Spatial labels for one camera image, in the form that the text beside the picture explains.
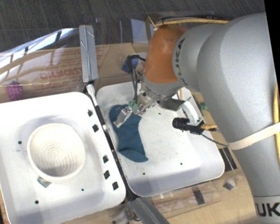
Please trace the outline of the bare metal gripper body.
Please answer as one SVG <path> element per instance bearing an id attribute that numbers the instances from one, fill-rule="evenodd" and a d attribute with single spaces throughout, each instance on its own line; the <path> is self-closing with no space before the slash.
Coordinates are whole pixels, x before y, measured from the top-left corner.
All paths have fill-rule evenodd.
<path id="1" fill-rule="evenodd" d="M 130 112 L 134 114 L 143 114 L 149 107 L 154 106 L 160 96 L 154 92 L 142 91 L 141 93 L 135 93 L 132 100 L 129 102 L 128 107 Z"/>

